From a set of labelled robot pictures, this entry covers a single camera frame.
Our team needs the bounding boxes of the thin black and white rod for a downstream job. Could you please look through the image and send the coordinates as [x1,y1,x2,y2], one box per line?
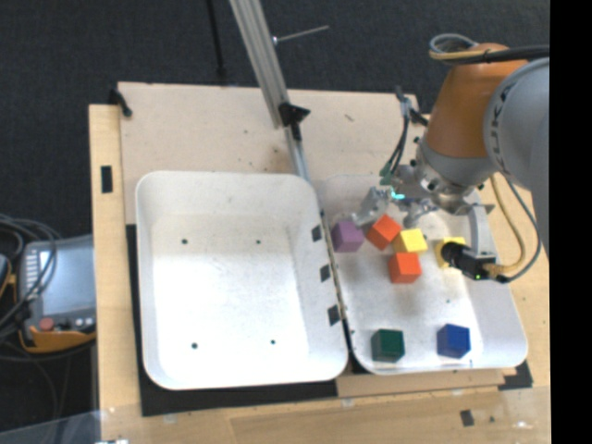
[319,207,356,341]

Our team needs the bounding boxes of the green cube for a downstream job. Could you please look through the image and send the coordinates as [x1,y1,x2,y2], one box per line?
[370,327,406,364]

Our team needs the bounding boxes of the blue cube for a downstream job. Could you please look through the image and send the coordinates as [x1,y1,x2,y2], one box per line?
[436,323,473,360]

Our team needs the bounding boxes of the orange cube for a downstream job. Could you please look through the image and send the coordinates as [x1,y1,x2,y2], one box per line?
[387,251,424,285]
[365,214,403,252]

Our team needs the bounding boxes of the white plastic tray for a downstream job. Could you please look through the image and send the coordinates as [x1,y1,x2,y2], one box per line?
[134,169,350,392]
[315,173,530,376]

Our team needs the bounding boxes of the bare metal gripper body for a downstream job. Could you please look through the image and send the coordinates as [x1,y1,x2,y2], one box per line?
[391,163,477,216]

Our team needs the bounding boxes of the purple cube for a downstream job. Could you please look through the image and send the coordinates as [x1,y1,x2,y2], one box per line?
[329,219,366,254]

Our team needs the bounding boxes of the black cylinder on white bracket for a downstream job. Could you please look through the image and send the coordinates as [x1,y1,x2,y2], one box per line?
[440,203,500,282]

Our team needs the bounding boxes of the pale wood board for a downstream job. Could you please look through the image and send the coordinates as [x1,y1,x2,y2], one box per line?
[117,80,518,398]

